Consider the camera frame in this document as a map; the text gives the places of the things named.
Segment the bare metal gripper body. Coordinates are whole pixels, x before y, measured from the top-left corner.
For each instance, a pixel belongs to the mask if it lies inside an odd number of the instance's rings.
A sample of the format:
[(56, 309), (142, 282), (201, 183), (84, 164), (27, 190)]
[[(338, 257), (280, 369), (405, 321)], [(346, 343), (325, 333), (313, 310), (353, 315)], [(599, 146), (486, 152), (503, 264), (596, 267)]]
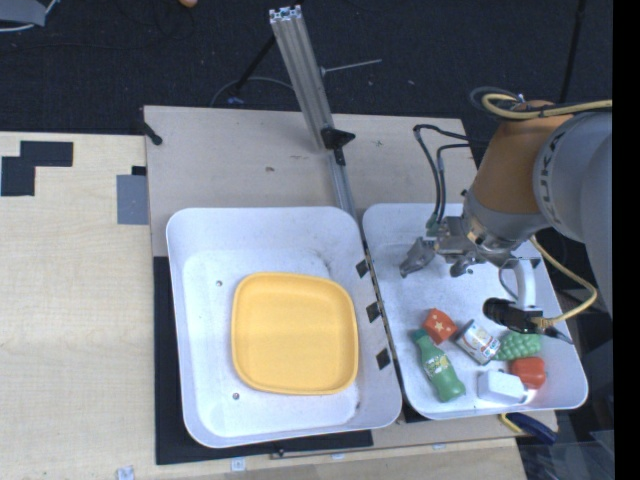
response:
[(452, 265), (489, 262), (500, 266), (506, 260), (506, 241), (491, 233), (475, 217), (445, 217), (438, 228), (433, 249)]

